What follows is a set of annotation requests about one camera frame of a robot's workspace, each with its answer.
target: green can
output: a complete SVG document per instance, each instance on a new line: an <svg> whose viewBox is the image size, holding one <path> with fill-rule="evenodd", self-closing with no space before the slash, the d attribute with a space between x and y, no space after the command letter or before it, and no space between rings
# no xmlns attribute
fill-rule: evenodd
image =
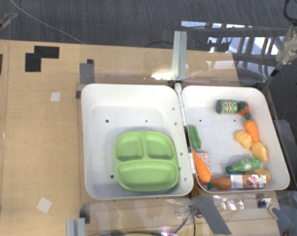
<svg viewBox="0 0 297 236"><path fill-rule="evenodd" d="M237 113L238 104L235 100L218 100L216 112L218 114L234 115Z"/></svg>

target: white tray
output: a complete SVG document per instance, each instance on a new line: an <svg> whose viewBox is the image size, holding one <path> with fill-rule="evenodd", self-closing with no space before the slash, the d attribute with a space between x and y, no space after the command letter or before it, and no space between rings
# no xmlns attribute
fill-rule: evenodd
<svg viewBox="0 0 297 236"><path fill-rule="evenodd" d="M85 185L98 200L183 196L193 187L189 155L176 92L166 86L87 85L81 93ZM137 193L120 186L114 169L117 137L138 130L159 131L175 146L180 177L158 193Z"/></svg>
<svg viewBox="0 0 297 236"><path fill-rule="evenodd" d="M249 105L252 119L256 122L260 142L268 151L268 162L262 168L268 170L272 180L265 189L255 192L283 190L290 182L287 166L281 151L275 127L264 95L254 88L189 86L183 89L182 99L187 124L195 125L202 142L202 149L210 154L213 178L227 177L225 167L237 160L252 157L249 149L244 149L235 140L238 130L245 130L245 118L241 115L219 115L216 113L217 100L232 99L245 101ZM252 189L227 191L211 189L210 193L248 192Z"/></svg>

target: wooden tabletop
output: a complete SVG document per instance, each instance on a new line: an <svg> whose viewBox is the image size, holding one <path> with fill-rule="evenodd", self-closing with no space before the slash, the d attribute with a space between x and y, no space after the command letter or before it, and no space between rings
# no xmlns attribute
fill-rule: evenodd
<svg viewBox="0 0 297 236"><path fill-rule="evenodd" d="M58 59L42 59L41 72L25 72L26 53L34 46L59 47ZM108 229L177 227L174 208L179 205L163 199L98 202L86 195L80 180L80 145L78 128L77 86L80 63L94 60L95 81L122 84L165 84L152 74L170 71L172 50L92 46L61 43L39 43L0 40L3 55L0 76L0 236L62 236L66 220L77 219L84 203L91 205L88 232ZM208 69L207 62L220 61L220 68ZM187 75L208 84L223 78L228 85L238 85L232 55L217 56L188 51ZM59 101L51 101L52 93ZM275 201L275 194L268 193ZM44 198L47 212L37 206ZM222 211L234 235L277 235L276 221L266 209ZM180 235L192 235L191 221ZM212 235L205 220L197 219L197 230Z"/></svg>

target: dark floor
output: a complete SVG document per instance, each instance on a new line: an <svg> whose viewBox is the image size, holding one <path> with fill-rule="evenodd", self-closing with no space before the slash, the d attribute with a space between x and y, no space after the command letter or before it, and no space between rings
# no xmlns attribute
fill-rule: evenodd
<svg viewBox="0 0 297 236"><path fill-rule="evenodd" d="M13 0L39 20L85 44L145 47L173 41L181 21L218 22L289 28L283 17L285 0ZM297 18L297 6L289 4ZM0 20L18 13L10 39L77 43L0 0ZM167 45L156 47L171 48ZM285 66L269 86L277 117L290 123L297 144L297 61Z"/></svg>

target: green plate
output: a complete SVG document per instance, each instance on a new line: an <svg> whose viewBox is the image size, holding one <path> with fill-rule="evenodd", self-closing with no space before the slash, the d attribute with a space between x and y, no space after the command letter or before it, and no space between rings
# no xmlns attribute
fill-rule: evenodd
<svg viewBox="0 0 297 236"><path fill-rule="evenodd" d="M179 180L174 145L160 132L137 131L120 135L114 145L114 166L120 185L130 191L164 191Z"/></svg>

